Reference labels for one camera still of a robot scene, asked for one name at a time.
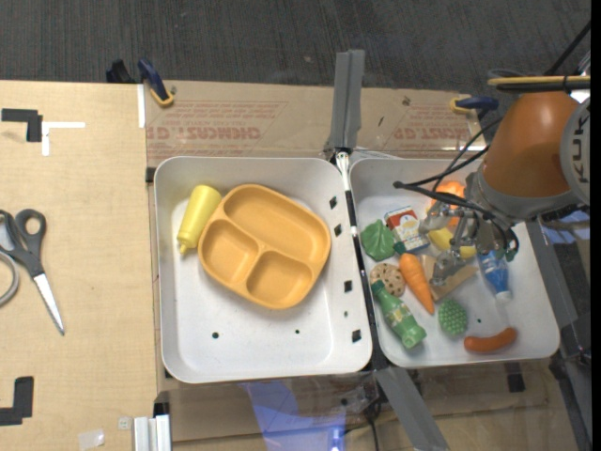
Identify orange carrot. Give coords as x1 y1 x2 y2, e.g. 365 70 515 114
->
393 241 437 317

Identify grey handled scissors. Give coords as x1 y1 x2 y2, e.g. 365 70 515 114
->
0 208 66 336

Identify clear bottle with blue label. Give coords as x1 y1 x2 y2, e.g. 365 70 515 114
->
476 249 514 303

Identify green lettuce leaf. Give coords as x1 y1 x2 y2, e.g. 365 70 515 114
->
360 219 398 262

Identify orange round fruit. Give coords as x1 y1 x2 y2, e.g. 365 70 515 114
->
430 179 467 207

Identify yellow mustard bottle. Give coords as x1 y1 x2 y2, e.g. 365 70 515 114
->
176 184 223 256

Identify orange divided plate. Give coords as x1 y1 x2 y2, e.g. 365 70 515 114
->
196 183 332 311

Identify orange sausage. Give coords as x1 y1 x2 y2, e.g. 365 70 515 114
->
463 326 518 355

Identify brown chocolate chip biscuit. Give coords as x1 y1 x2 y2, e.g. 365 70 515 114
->
369 262 407 299

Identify green bumpy ball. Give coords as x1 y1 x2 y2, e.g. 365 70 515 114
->
438 298 470 337

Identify brown cardboard board, red print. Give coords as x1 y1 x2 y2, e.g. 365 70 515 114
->
143 80 551 443

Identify red and white carton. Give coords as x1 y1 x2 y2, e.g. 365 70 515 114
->
383 206 431 253

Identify green bottle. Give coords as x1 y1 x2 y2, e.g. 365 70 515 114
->
370 279 428 350

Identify white plastic tray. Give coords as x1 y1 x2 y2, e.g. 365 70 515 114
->
348 157 562 369
153 155 374 385

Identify brown pizza slice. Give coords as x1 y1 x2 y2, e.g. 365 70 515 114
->
419 254 480 303

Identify yellow banana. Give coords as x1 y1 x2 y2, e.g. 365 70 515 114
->
427 225 478 260

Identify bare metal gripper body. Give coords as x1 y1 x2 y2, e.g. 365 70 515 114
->
449 203 516 257

